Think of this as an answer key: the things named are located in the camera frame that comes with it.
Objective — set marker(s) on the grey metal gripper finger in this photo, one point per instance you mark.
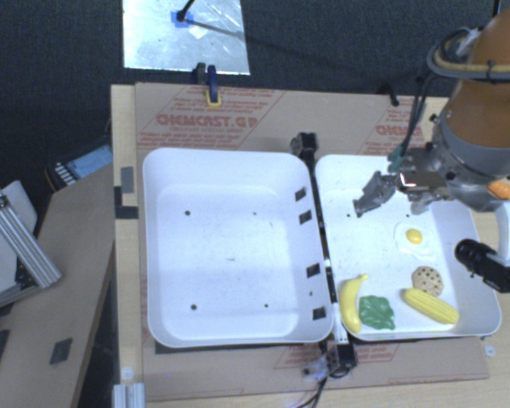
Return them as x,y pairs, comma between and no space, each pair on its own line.
423,202
374,194

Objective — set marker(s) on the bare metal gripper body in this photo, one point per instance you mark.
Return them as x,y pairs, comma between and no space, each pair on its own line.
425,172

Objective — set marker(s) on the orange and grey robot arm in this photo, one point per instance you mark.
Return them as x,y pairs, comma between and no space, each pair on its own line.
484,100

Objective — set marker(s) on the white and yellow fried egg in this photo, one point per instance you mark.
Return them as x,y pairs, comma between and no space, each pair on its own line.
413,237

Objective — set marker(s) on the white plastic tray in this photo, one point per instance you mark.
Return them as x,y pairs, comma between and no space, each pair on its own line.
374,249
229,249

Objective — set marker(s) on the thin black and white rod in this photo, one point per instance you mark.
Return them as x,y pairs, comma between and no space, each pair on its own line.
321,228

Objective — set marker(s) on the tan chocolate chip biscuit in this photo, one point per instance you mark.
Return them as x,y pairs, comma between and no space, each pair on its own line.
427,279

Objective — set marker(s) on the orange toy food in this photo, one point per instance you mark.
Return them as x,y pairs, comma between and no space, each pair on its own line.
505,190

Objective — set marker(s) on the yellow corn cob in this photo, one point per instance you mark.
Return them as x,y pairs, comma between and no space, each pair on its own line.
431,306

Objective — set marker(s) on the yellow banana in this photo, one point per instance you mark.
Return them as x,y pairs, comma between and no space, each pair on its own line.
349,304

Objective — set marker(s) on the green lettuce leaf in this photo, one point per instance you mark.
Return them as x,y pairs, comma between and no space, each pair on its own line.
376,313

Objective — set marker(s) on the brown cardboard board red print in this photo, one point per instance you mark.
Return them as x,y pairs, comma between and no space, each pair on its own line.
238,117

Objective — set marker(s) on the black cylinder on white bracket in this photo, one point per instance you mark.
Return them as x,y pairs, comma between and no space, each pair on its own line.
480,259

